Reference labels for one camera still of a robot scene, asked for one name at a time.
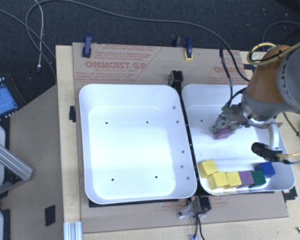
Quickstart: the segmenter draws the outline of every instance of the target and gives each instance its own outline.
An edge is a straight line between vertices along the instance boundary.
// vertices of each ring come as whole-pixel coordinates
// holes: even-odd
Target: cardboard sheet
[[[92,44],[91,57],[82,57],[84,44],[73,43],[73,73],[76,106],[76,126],[79,162],[79,185],[83,233],[97,233],[131,229],[192,225],[193,220],[178,219],[177,210],[186,206],[186,199],[175,201],[125,204],[111,206],[91,205],[84,187],[82,132],[79,109],[79,91],[88,84],[151,84],[162,85],[171,71],[182,71],[187,84],[228,84],[219,50],[193,49],[193,60],[186,61],[182,47],[155,47],[116,44]],[[227,51],[225,63],[235,85],[246,85],[237,73]],[[239,51],[232,51],[243,75],[244,66]],[[211,210],[202,223],[220,223],[243,220],[283,218],[288,216],[280,191],[209,196]]]

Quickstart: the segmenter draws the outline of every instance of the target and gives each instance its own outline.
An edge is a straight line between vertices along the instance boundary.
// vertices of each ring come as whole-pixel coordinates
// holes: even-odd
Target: block
[[[251,171],[254,184],[249,186],[249,188],[259,187],[266,183],[266,178],[262,170],[252,170]]]
[[[207,179],[211,190],[223,189],[229,185],[227,175],[224,171],[210,174]]]
[[[228,126],[227,128],[217,131],[213,135],[216,140],[222,140],[222,139],[228,138],[232,133],[233,133],[233,131]]]
[[[236,189],[242,185],[239,172],[230,171],[230,172],[226,172],[225,175],[229,182],[229,185],[226,187],[227,189],[230,189],[230,188]]]
[[[216,166],[215,161],[213,159],[209,159],[209,160],[201,162],[198,165],[198,171],[199,171],[200,177],[203,179],[211,174],[217,173],[218,168]]]
[[[272,162],[261,162],[254,166],[254,170],[261,170],[264,174],[264,177],[270,178],[271,176],[275,175],[275,169]]]
[[[238,189],[250,187],[251,185],[255,184],[250,170],[239,171],[238,173],[242,183],[242,185],[239,186]]]

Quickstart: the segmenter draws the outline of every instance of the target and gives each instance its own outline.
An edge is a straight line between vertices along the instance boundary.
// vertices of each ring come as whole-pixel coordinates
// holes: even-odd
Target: blue clamp
[[[85,32],[84,47],[82,51],[82,57],[90,58],[91,56],[91,43],[92,43],[92,32]]]
[[[192,53],[192,39],[187,36],[185,39],[186,50],[184,51],[184,58],[186,61],[192,61],[194,59],[194,55]]]

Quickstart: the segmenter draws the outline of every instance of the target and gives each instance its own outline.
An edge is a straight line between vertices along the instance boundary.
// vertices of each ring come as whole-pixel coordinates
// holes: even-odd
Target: wooden table
[[[75,223],[82,220],[78,178],[77,130],[76,124],[69,120],[69,107],[75,105],[72,51],[72,46],[56,46],[63,216],[65,223]],[[246,54],[246,52],[241,52],[243,63],[246,63]],[[289,113],[289,116],[296,125],[300,126],[300,115]],[[296,137],[289,124],[286,123],[282,114],[278,116],[278,120],[285,122],[280,127],[280,133],[287,152],[300,152],[300,140]],[[203,224],[202,232],[204,238],[206,240],[300,239],[300,233],[296,229],[297,227],[300,227],[300,166],[299,164],[294,164],[292,167],[295,173],[295,188],[298,197],[296,197],[295,200],[289,200],[286,203],[289,217]],[[114,232],[85,233],[83,234],[83,238],[85,240],[187,240],[193,231],[193,225],[186,225]]]

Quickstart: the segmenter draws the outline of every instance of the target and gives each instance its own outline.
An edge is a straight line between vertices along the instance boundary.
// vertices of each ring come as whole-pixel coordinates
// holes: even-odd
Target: white tray
[[[233,93],[244,88],[235,85]],[[197,164],[208,159],[214,159],[219,172],[254,170],[254,165],[266,162],[262,157],[251,151],[254,142],[270,144],[267,129],[255,127],[237,129],[226,139],[215,139],[210,131],[221,113],[221,108],[230,98],[230,88],[227,85],[189,84],[182,90],[182,97],[191,131],[192,143]],[[238,104],[238,95],[232,104]],[[282,138],[279,138],[279,148],[286,154]],[[204,190],[212,195],[253,193],[267,191],[289,190],[295,185],[295,175],[291,165],[281,162],[272,163],[275,175],[266,179],[266,183],[254,188],[230,188],[228,190],[211,190],[208,180],[201,178]]]
[[[88,84],[79,93],[84,184],[97,204],[182,199],[197,189],[178,93]]]

